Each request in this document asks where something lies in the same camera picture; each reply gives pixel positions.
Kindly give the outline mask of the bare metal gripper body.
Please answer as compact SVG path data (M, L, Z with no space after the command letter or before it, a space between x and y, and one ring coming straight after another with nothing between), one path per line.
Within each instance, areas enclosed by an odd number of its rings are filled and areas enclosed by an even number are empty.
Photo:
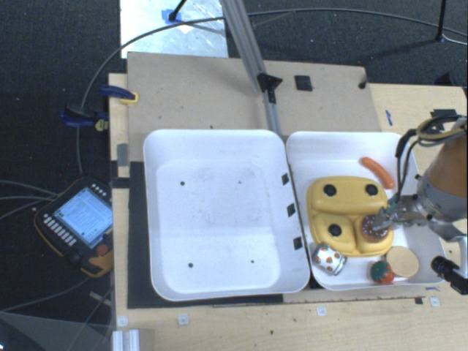
M423 195L402 196L392 211L391 220L404 227L427 226L434 217L426 206L426 198Z

